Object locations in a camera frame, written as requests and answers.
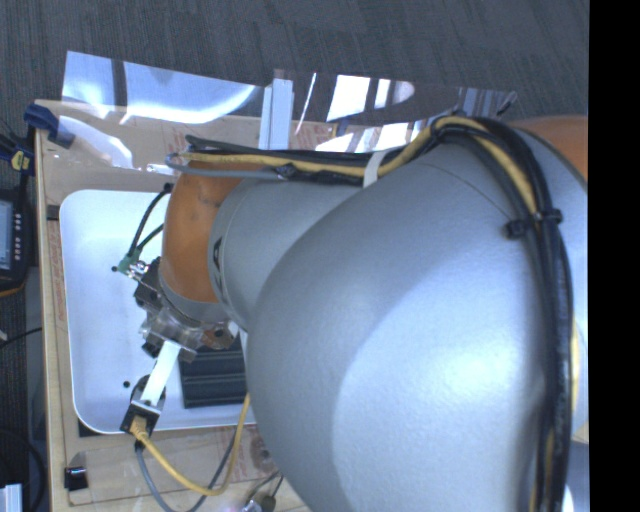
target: multimeter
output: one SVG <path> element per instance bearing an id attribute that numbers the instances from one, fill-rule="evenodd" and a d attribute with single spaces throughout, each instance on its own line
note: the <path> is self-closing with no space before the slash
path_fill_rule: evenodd
<path id="1" fill-rule="evenodd" d="M 31 253 L 31 215 L 17 190 L 0 190 L 0 295 L 25 281 Z"/>

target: white tray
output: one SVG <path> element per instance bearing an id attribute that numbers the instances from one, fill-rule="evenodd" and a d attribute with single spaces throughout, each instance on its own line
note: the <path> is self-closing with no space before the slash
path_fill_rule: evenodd
<path id="1" fill-rule="evenodd" d="M 103 434 L 120 432 L 133 386 L 153 369 L 155 359 L 141 349 L 138 330 L 146 317 L 133 293 L 136 282 L 111 267 L 129 249 L 154 193 L 81 190 L 60 208 L 62 260 L 67 296 L 73 403 L 78 418 Z M 168 199 L 156 206 L 142 238 L 164 221 Z M 158 235 L 142 252 L 160 255 Z M 178 365 L 156 430 L 233 425 L 240 405 L 185 409 Z M 247 422 L 254 422 L 249 411 Z"/>

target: device screen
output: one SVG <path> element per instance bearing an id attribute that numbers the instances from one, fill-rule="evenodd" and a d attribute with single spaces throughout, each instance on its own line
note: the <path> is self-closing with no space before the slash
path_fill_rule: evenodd
<path id="1" fill-rule="evenodd" d="M 13 205 L 0 200 L 0 269 L 9 270 L 11 265 L 11 230 Z"/>

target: gray carpet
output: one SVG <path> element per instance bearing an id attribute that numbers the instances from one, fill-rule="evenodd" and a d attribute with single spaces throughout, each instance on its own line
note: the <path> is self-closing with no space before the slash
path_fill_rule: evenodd
<path id="1" fill-rule="evenodd" d="M 281 68 L 514 90 L 519 99 L 507 119 L 584 114 L 589 7 L 588 0 L 2 0 L 0 118 L 24 133 L 25 107 L 60 97 L 68 50 L 255 84 Z M 0 162 L 0 187 L 16 183 Z M 16 334 L 24 322 L 22 293 L 0 299 L 0 328 Z M 22 433 L 25 365 L 24 344 L 0 353 L 0 427 Z M 23 455 L 12 458 L 18 479 Z"/>

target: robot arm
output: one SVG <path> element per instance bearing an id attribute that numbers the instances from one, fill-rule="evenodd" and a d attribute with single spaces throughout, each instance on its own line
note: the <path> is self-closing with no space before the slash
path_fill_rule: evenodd
<path id="1" fill-rule="evenodd" d="M 586 129 L 518 123 L 562 212 L 585 346 Z M 527 248 L 540 228 L 505 236 L 523 212 L 469 146 L 439 144 L 366 188 L 176 184 L 161 288 L 178 322 L 243 333 L 258 426 L 313 510 L 530 510 L 556 389 Z"/>

